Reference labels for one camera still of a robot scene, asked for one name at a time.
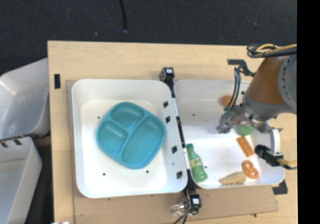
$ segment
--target green bottle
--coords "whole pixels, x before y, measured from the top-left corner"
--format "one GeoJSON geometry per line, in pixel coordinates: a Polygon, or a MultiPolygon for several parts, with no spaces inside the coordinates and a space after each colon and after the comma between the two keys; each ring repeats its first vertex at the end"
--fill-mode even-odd
{"type": "Polygon", "coordinates": [[[205,168],[200,156],[195,153],[193,144],[187,144],[186,149],[188,150],[190,167],[195,182],[203,182],[208,178],[208,175],[205,172],[205,168]]]}

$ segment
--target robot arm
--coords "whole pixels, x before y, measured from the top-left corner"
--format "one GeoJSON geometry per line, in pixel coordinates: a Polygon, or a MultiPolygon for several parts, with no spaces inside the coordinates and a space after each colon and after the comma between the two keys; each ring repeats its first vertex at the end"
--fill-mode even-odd
{"type": "Polygon", "coordinates": [[[236,86],[230,104],[221,116],[217,128],[219,133],[228,133],[232,128],[240,127],[253,127],[261,133],[268,133],[272,129],[268,120],[281,113],[297,114],[297,45],[277,47],[273,44],[254,44],[249,45],[247,50],[251,58],[265,59],[254,74],[244,65],[244,61],[235,68],[236,86]],[[242,103],[235,105],[240,73],[251,75],[253,79],[243,95],[242,103]]]}

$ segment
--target pretzel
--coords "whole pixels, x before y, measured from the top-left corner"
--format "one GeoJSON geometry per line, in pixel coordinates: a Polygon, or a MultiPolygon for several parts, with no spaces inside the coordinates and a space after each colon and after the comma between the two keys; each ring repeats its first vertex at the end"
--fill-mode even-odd
{"type": "Polygon", "coordinates": [[[245,175],[251,179],[258,179],[260,176],[259,171],[255,168],[254,164],[250,160],[245,160],[242,162],[242,170],[245,175]]]}

